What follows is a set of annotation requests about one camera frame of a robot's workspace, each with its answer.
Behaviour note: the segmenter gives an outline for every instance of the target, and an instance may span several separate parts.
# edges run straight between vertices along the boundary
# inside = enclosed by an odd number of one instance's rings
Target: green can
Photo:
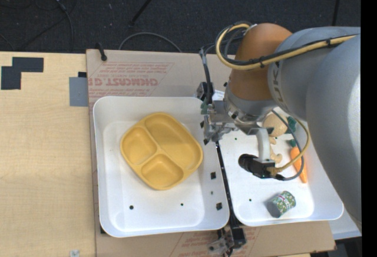
[[[296,206],[295,197],[288,191],[283,191],[280,194],[274,196],[267,202],[267,209],[270,214],[279,218],[288,210]]]

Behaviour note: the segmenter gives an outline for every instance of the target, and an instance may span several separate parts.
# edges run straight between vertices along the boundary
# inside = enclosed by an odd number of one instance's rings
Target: white container
[[[281,115],[285,113],[275,109]],[[306,142],[306,134],[297,123],[296,136],[301,148]],[[281,167],[290,161],[288,140],[291,134],[277,138],[272,145],[276,154],[281,153],[283,160],[276,167]],[[234,214],[246,226],[266,226],[280,223],[308,222],[317,220],[335,220],[343,214],[343,203],[333,188],[324,171],[312,143],[305,156],[307,166],[307,183],[302,183],[298,177],[289,181],[275,179],[260,179],[238,164],[238,158],[246,153],[258,155],[256,136],[247,136],[241,131],[225,134],[220,140],[220,149],[229,183]],[[280,173],[284,177],[294,176],[293,166]],[[266,207],[266,202],[282,191],[290,192],[296,199],[296,206],[279,218],[274,218]]]
[[[103,97],[94,105],[98,195],[102,228],[113,237],[217,230],[229,207],[214,143],[204,145],[201,101],[193,97]],[[203,161],[169,190],[146,185],[120,152],[123,134],[143,117],[163,111],[175,117],[203,149]]]

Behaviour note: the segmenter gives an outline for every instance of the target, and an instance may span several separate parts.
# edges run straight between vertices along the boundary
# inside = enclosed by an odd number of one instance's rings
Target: carrot
[[[290,158],[291,159],[294,159],[296,156],[298,156],[300,153],[300,150],[297,146],[294,146],[292,147],[292,149],[290,150]],[[296,168],[297,172],[300,170],[301,168],[301,157],[296,160],[294,163],[293,163],[294,167]],[[304,168],[302,169],[302,172],[300,174],[300,178],[301,178],[301,181],[303,183],[307,183],[307,170],[306,170],[306,163],[304,163]]]

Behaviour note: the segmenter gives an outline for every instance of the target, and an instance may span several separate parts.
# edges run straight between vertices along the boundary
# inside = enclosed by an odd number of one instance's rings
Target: black mat
[[[336,0],[151,0],[129,27],[145,2],[0,0],[0,50],[82,53],[101,42],[109,50],[197,52],[238,21],[295,32],[332,25],[336,12]],[[359,27],[361,0],[339,0],[336,25]]]

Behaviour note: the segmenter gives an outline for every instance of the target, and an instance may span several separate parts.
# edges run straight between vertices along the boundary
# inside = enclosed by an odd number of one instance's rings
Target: yellow divided plate
[[[150,114],[122,136],[120,150],[150,187],[167,190],[185,180],[203,160],[201,145],[171,115]]]

